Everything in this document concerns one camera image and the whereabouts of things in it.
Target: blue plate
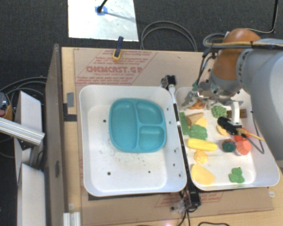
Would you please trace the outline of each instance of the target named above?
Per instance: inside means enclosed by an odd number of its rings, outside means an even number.
[[[122,151],[154,152],[166,142],[165,117],[151,101],[119,99],[110,109],[109,133],[113,145]]]

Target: wire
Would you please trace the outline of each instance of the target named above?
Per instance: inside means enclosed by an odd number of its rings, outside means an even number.
[[[258,33],[265,33],[265,34],[273,33],[275,31],[275,22],[276,22],[277,17],[278,17],[278,6],[277,6],[277,8],[275,10],[275,19],[274,19],[274,22],[273,22],[273,26],[272,26],[272,28],[268,32],[260,31],[260,30],[252,29],[252,28],[246,28],[246,29],[254,31],[254,32],[258,32]]]
[[[202,44],[206,47],[206,41],[212,43],[214,40],[223,40],[224,38],[224,33],[212,33],[203,39]]]
[[[43,153],[45,151],[45,149],[43,149],[42,151],[40,151],[39,153],[38,153],[38,156],[37,156],[37,161],[36,161],[36,163],[38,164],[38,162],[39,162],[39,156],[41,155],[41,153]]]
[[[30,91],[33,91],[35,93],[38,93],[39,95],[41,96],[44,96],[43,93],[41,93],[40,91],[36,90],[36,89],[32,89],[32,88],[17,88],[17,89],[13,89],[11,91],[9,91],[8,93],[6,93],[7,95],[12,93],[12,92],[16,92],[16,91],[19,91],[19,90],[30,90]]]
[[[212,43],[207,40],[204,42],[204,46],[207,48],[224,49],[224,48],[255,48],[255,47],[268,47],[271,48],[283,48],[283,44],[276,43],[262,43],[262,42],[230,42],[230,43]]]
[[[186,38],[189,40],[190,44],[192,44],[194,51],[197,51],[197,48],[196,48],[195,45],[193,44],[192,40],[191,40],[189,37],[187,37],[185,33],[181,32],[180,30],[175,29],[175,28],[169,28],[169,27],[154,28],[154,29],[148,31],[148,32],[143,36],[143,40],[142,40],[142,41],[145,40],[145,38],[148,36],[149,33],[153,32],[153,31],[156,31],[156,30],[159,30],[159,29],[169,29],[169,30],[173,30],[173,31],[176,31],[176,32],[181,33],[184,37],[186,37]]]
[[[205,61],[206,57],[207,57],[207,55],[205,57],[203,57],[202,61],[201,61],[201,66],[200,66],[200,69],[199,69],[198,78],[196,80],[197,85],[200,83],[200,78],[202,77],[202,74],[203,74],[205,68],[207,67],[208,61],[212,58],[215,59],[216,55],[214,53],[212,53],[212,55],[210,57],[208,57],[207,60]]]
[[[46,85],[46,83],[43,82],[43,81],[29,81],[29,82],[26,82],[26,83],[23,83],[23,84],[19,85],[16,89],[21,89],[22,86],[28,85],[28,84],[42,84],[42,85]],[[11,104],[12,104],[12,102],[13,102],[13,100],[14,100],[14,96],[15,96],[15,92],[16,92],[16,91],[14,91],[13,94],[11,95],[11,97],[10,97]]]
[[[185,220],[185,217],[186,217],[186,215],[187,215],[187,212],[188,212],[188,210],[186,210],[186,211],[184,212],[183,219],[180,221],[180,223],[179,223],[177,226],[181,226],[181,225],[183,224],[183,222],[184,222],[184,220]]]
[[[9,141],[9,140],[11,140],[11,139],[12,139],[12,137],[7,138],[7,139],[5,139],[5,140],[0,141],[0,143],[2,143],[2,142],[6,142],[6,141]]]
[[[198,224],[198,226],[201,226],[202,224],[210,224],[210,225],[225,225],[225,226],[230,226],[227,223],[210,223],[210,222],[201,222]]]
[[[177,26],[177,27],[183,29],[183,30],[186,32],[186,34],[184,34],[182,31],[180,31],[180,30],[178,30],[178,29],[163,26],[163,27],[154,28],[154,29],[150,30],[149,32],[147,32],[146,35],[144,35],[145,32],[146,32],[146,30],[147,30],[149,27],[151,27],[151,26],[153,26],[153,25],[156,25],[156,24],[171,24],[171,25],[175,25],[175,26]],[[197,44],[196,44],[196,41],[195,41],[194,37],[191,35],[191,33],[190,33],[186,28],[184,28],[184,27],[181,26],[180,24],[177,24],[177,23],[174,23],[174,22],[170,22],[170,21],[164,21],[164,20],[153,22],[153,23],[147,25],[147,26],[143,29],[143,31],[142,31],[142,33],[141,33],[141,49],[144,49],[143,41],[144,41],[145,37],[146,37],[149,33],[151,33],[152,31],[155,31],[155,30],[157,30],[157,29],[170,29],[170,30],[174,30],[174,31],[177,31],[177,32],[183,34],[183,35],[189,40],[189,42],[192,44],[194,51],[197,52]]]
[[[2,141],[0,141],[0,143],[4,142],[4,141],[7,141],[7,140],[10,140],[10,139],[12,139],[12,138],[10,137],[10,138],[8,138],[6,140],[2,140]],[[14,156],[9,156],[9,155],[6,155],[6,154],[2,153],[1,151],[0,151],[0,155],[3,156],[3,157],[9,158],[9,159],[14,159],[15,158]]]
[[[188,217],[188,223],[189,223],[189,226],[191,226],[190,216],[189,216],[189,210],[187,210],[186,212],[187,212],[187,217]]]
[[[23,79],[23,80],[19,80],[19,81],[16,81],[16,82],[13,82],[5,87],[3,87],[2,89],[0,89],[0,91],[3,91],[13,85],[16,85],[18,83],[21,83],[21,82],[24,82],[24,81],[29,81],[29,80],[47,80],[47,77],[30,77],[30,78],[27,78],[27,79]]]
[[[258,130],[258,127],[257,127],[257,123],[256,123],[256,121],[255,121],[255,118],[254,118],[254,113],[253,113],[252,111],[251,111],[251,115],[252,115],[252,118],[253,118],[253,123],[254,123],[254,125],[255,125],[256,134],[257,134],[257,136],[259,136],[259,130]],[[261,146],[261,148],[262,148],[262,154],[264,154],[265,151],[264,151],[264,147],[263,147],[262,141],[261,141],[261,140],[258,140],[258,141],[259,141],[260,146]]]
[[[257,145],[251,140],[249,139],[245,134],[241,134],[241,136],[245,139],[247,139],[259,152],[261,152],[262,154],[264,154],[264,150],[260,150],[259,147],[257,147]]]
[[[2,153],[1,151],[0,151],[0,155],[3,156],[3,157],[9,158],[9,159],[14,159],[15,158],[14,156],[9,156],[9,155],[6,155],[6,154]]]

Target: dark floor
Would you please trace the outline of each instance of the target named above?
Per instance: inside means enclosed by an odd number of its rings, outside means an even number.
[[[158,20],[179,23],[203,51],[205,36],[247,27],[269,31],[275,0],[134,0],[138,34]],[[114,41],[71,39],[67,31],[67,0],[0,0],[0,89],[14,81],[47,76],[55,43],[60,46],[113,48]],[[263,38],[283,39],[283,0],[279,0],[276,33]],[[139,49],[138,42],[123,48]],[[157,31],[145,40],[146,49],[192,51],[184,37]],[[12,145],[0,145],[12,154]],[[16,225],[17,186],[14,162],[0,157],[0,226]]]

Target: orange toy food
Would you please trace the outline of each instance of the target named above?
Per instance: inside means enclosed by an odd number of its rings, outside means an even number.
[[[234,140],[235,142],[238,142],[238,141],[246,141],[247,139],[246,138],[243,138],[242,136],[239,136],[239,135],[234,135]]]
[[[204,164],[208,161],[208,155],[202,150],[196,150],[194,154],[194,159],[199,164]]]
[[[248,140],[238,141],[236,145],[236,152],[240,156],[247,155],[251,150],[251,144]]]
[[[194,110],[194,109],[202,109],[204,108],[206,104],[202,103],[201,100],[197,100],[195,104],[193,104],[192,106],[188,107],[190,110]]]

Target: green toy vegetable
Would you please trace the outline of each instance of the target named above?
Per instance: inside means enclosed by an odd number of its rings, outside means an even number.
[[[232,173],[228,175],[232,183],[244,183],[241,168],[233,168]]]
[[[212,114],[215,118],[219,118],[220,116],[227,117],[226,109],[220,105],[216,105],[212,108]]]
[[[207,129],[200,125],[192,125],[189,131],[189,137],[206,140],[208,137]]]
[[[185,118],[184,112],[179,113],[179,120],[180,120],[181,130],[182,130],[183,134],[188,135],[189,134],[189,126],[188,126],[187,120]]]

